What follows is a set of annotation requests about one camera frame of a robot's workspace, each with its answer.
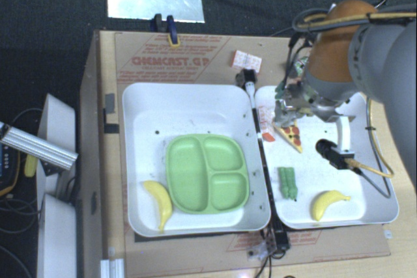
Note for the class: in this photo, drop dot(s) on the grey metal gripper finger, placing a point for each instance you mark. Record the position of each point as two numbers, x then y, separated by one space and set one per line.
279 115
290 119

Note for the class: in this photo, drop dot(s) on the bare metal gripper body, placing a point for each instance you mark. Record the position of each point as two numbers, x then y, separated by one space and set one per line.
321 107

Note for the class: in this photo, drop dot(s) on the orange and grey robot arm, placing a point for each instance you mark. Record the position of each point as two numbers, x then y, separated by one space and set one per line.
374 58

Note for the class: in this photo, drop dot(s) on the white and orange packet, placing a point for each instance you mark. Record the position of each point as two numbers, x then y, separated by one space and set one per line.
265 120

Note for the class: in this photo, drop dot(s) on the toy pizza slice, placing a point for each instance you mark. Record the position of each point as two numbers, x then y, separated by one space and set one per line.
293 138

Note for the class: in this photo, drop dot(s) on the thin black and white rod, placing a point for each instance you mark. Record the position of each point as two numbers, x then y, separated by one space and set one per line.
260 140

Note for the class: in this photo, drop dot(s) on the green and white packet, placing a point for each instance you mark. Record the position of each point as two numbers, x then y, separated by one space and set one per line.
300 65

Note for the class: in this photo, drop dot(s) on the green toy vegetable bundle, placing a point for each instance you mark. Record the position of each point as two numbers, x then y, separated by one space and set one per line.
287 184

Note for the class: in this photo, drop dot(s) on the white plastic tray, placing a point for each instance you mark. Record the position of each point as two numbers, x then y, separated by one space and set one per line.
195 107
325 179

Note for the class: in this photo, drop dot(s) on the yellow banana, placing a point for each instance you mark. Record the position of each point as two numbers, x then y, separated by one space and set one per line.
325 202
164 202

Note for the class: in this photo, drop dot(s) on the green divided plate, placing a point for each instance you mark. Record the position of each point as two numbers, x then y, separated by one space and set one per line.
185 172

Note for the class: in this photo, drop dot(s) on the brown cardboard board red print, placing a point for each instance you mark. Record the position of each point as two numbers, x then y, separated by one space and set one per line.
182 58

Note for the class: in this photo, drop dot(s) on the black cylinder on white bracket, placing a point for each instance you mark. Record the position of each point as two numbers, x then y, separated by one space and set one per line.
335 153

